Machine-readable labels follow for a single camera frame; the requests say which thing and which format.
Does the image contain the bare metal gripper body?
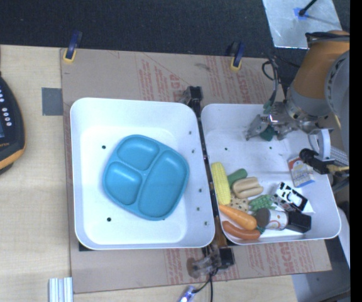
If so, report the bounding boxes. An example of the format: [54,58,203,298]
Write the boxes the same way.
[261,101,319,133]

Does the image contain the dark green toy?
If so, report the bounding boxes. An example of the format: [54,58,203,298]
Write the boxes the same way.
[260,126,277,142]

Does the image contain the white plastic tray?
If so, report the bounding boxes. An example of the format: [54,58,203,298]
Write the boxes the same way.
[200,103,343,246]
[69,97,216,251]

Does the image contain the white blue orange carton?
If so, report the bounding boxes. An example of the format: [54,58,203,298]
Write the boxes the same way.
[287,155,315,189]

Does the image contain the green toy pickle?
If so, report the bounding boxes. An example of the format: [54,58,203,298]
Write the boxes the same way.
[226,167,249,189]

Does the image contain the tan hot dog bun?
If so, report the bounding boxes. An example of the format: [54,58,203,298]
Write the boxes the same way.
[231,176,265,200]

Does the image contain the black and white carton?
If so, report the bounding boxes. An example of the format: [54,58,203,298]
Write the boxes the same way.
[274,181,309,214]

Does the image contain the yellow corn cob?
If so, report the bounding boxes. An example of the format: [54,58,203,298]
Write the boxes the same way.
[210,161,233,206]

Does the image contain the green pea pods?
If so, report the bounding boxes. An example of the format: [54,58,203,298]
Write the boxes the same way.
[248,194,278,212]

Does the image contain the small white and orange can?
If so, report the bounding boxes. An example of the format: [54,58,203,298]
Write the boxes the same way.
[255,207,290,232]

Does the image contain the black box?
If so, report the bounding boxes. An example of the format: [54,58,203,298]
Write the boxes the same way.
[285,210,312,234]

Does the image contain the orange carrot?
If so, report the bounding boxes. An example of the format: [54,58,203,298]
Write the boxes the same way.
[218,203,265,234]

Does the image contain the orange sausage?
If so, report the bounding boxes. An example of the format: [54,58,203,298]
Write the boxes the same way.
[221,220,261,241]

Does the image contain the blue divided plate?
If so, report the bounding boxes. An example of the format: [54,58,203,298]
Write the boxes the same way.
[101,133,191,222]

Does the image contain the brown cardboard board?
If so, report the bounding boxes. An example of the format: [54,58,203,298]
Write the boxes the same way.
[59,47,333,294]

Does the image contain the black cylinder on white bracket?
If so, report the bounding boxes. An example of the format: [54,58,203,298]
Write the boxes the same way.
[299,128,339,176]

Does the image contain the black block with wires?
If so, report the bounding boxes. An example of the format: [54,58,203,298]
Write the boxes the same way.
[180,86,204,107]
[218,247,236,269]

